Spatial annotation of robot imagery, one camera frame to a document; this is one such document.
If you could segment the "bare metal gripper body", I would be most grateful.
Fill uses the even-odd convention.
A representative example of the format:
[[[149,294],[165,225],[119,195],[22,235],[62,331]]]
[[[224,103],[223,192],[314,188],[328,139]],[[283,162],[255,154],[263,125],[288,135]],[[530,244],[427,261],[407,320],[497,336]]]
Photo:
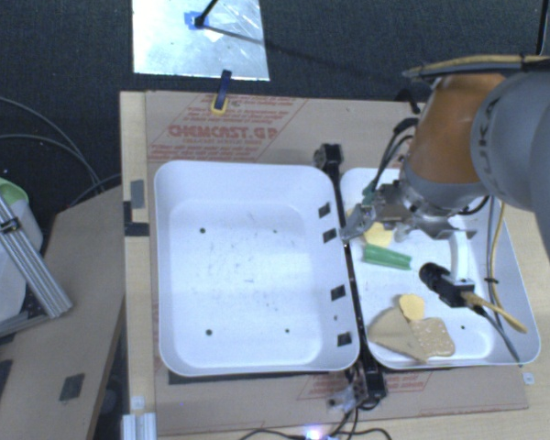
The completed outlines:
[[[413,231],[421,231],[433,240],[448,240],[455,233],[471,239],[476,229],[462,229],[451,225],[454,212],[426,201],[407,181],[382,184],[373,199],[376,221],[393,231],[398,223],[408,224]]]

